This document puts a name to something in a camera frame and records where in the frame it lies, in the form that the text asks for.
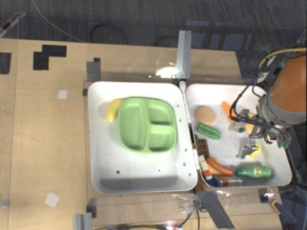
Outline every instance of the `divided green plate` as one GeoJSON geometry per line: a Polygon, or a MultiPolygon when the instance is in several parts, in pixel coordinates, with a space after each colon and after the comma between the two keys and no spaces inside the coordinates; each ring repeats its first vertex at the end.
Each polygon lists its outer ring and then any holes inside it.
{"type": "Polygon", "coordinates": [[[174,110],[156,99],[128,98],[119,108],[118,136],[123,147],[132,151],[168,151],[177,141],[174,110]]]}

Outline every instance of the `sausage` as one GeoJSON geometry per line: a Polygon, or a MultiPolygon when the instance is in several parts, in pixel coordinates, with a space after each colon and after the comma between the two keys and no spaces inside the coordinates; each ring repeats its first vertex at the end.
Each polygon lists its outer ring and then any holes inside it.
{"type": "Polygon", "coordinates": [[[224,175],[233,175],[234,172],[232,169],[229,169],[225,166],[220,165],[217,161],[215,161],[212,157],[206,158],[206,162],[214,169],[216,169],[218,172],[224,174],[224,175]]]}

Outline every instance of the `metal bracket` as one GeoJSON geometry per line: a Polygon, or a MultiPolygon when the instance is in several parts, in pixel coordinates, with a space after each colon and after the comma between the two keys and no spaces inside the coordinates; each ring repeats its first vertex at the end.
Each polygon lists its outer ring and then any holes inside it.
{"type": "Polygon", "coordinates": [[[73,230],[92,230],[92,213],[73,215],[73,230]]]}
{"type": "Polygon", "coordinates": [[[189,79],[191,68],[191,31],[179,31],[176,78],[189,79]]]}
{"type": "Polygon", "coordinates": [[[25,13],[15,13],[5,24],[0,28],[0,38],[4,37],[8,33],[8,31],[14,27],[20,20],[20,18],[24,17],[25,13]]]}

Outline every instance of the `white wire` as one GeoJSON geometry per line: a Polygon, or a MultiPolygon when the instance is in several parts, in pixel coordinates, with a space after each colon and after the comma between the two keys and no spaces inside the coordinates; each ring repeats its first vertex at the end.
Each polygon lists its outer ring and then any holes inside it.
{"type": "Polygon", "coordinates": [[[42,18],[43,18],[47,23],[49,23],[50,25],[52,25],[54,28],[58,29],[60,32],[64,33],[65,35],[71,37],[72,39],[74,39],[74,40],[76,40],[76,41],[79,41],[79,42],[82,42],[82,43],[87,43],[87,42],[85,42],[85,41],[83,41],[83,40],[80,40],[80,39],[78,39],[78,38],[76,38],[76,37],[74,37],[74,36],[72,36],[72,35],[69,35],[69,34],[66,33],[65,31],[63,31],[62,29],[58,28],[55,24],[51,23],[48,19],[46,19],[46,17],[45,17],[45,16],[42,14],[42,12],[39,10],[39,8],[38,8],[38,6],[36,5],[35,1],[32,0],[32,2],[33,2],[33,4],[34,4],[35,8],[37,9],[37,11],[39,12],[39,14],[42,16],[42,18]]]}

